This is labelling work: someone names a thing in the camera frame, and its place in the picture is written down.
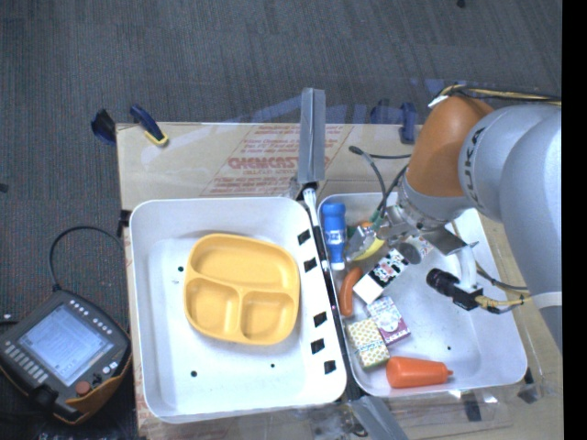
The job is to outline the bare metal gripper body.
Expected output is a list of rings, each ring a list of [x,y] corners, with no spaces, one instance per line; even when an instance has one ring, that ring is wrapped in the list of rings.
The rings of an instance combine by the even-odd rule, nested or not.
[[[454,248],[454,235],[446,229],[447,220],[436,219],[418,209],[400,204],[388,206],[376,236],[389,245],[401,238],[422,237],[435,248]]]

